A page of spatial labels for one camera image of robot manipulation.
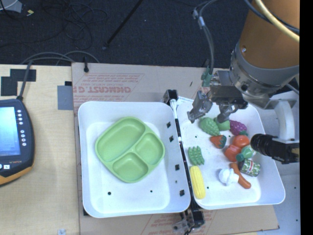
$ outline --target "black carpet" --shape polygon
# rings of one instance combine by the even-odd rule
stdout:
[[[37,65],[70,65],[47,52],[75,62],[85,57],[91,63],[178,67],[201,67],[210,58],[205,34],[192,16],[195,6],[207,0],[143,0],[108,48],[139,0],[19,1],[20,13],[0,10],[0,64],[34,59]],[[219,0],[204,10],[214,67],[229,67],[247,12],[244,0]]]

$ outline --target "yellow corn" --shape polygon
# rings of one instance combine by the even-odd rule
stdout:
[[[200,168],[197,165],[194,165],[190,167],[189,172],[195,197],[203,199],[205,197],[205,187]]]

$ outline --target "soda can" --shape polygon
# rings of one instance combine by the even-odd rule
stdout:
[[[261,170],[261,164],[251,159],[244,159],[238,163],[238,168],[242,173],[256,177]]]

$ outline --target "cardboard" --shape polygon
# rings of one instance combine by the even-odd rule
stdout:
[[[180,221],[179,213],[134,215],[97,219],[84,215],[80,145],[77,111],[86,101],[162,101],[166,90],[177,90],[179,96],[193,99],[201,88],[204,68],[158,67],[113,64],[72,64],[73,105],[77,159],[78,205],[82,235],[174,235],[172,225]],[[272,205],[203,210],[205,224],[192,234],[224,235],[278,229]]]

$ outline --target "green toy vegetable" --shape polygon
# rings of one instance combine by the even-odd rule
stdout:
[[[218,136],[221,134],[217,123],[214,121],[214,119],[209,117],[203,117],[200,119],[200,128],[211,136]]]
[[[189,155],[190,162],[193,165],[201,165],[201,164],[203,165],[204,164],[204,158],[202,156],[201,149],[199,146],[192,147],[192,148],[189,147],[188,155]]]
[[[229,120],[224,121],[223,123],[219,123],[217,120],[217,117],[214,118],[214,121],[216,122],[218,128],[220,131],[228,131],[230,130],[230,122]]]

